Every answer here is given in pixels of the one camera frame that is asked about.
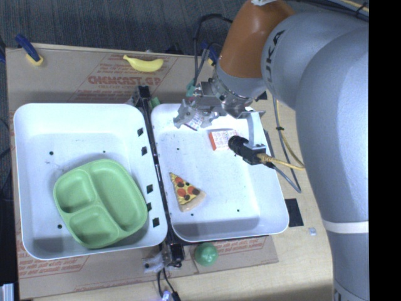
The black cylinder on white bracket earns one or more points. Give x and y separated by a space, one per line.
242 147

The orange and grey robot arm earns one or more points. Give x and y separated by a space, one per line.
329 111

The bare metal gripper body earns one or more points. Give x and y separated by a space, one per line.
216 100

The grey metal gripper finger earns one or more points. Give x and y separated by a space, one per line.
185 113
208 119

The toy pizza slice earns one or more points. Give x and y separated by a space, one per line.
185 191

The green divided plate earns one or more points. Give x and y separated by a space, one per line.
100 204

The white plastic tray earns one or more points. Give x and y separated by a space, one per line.
78 127
232 187

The orange and white carton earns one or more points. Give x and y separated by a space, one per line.
220 140

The thin black rod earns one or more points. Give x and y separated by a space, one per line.
156 174

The white packet with red print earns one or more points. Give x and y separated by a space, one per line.
194 123

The brown cardboard board red print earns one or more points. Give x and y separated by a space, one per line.
62 74

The green round toy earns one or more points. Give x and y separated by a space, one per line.
206 254

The yellow banana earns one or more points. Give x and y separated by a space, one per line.
144 64

